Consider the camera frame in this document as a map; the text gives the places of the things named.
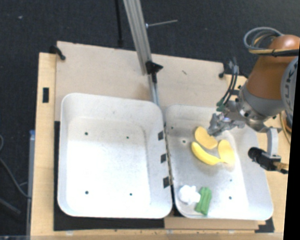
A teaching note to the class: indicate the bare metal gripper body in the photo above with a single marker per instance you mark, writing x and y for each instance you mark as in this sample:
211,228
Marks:
240,115

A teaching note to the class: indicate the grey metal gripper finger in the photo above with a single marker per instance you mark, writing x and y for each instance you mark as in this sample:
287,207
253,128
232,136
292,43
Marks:
224,128
214,123

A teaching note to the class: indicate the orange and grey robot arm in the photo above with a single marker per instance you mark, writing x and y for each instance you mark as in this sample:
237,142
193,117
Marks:
266,74

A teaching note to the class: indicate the yellow banana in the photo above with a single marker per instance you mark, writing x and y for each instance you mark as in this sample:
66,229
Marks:
205,157

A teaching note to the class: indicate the white plastic tray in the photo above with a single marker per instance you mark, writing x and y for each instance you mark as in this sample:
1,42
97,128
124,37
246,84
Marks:
220,185
110,160

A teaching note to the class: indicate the white toy cauliflower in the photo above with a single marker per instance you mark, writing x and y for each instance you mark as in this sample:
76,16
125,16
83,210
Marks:
188,194

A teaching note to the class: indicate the green toy bean pods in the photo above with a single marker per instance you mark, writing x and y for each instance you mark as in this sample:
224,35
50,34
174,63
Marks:
203,201

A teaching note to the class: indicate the brown cardboard board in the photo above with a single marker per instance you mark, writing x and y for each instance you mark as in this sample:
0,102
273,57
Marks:
104,71

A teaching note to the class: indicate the black cylinder on white bracket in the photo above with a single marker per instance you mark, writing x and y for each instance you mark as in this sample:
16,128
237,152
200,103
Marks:
263,156

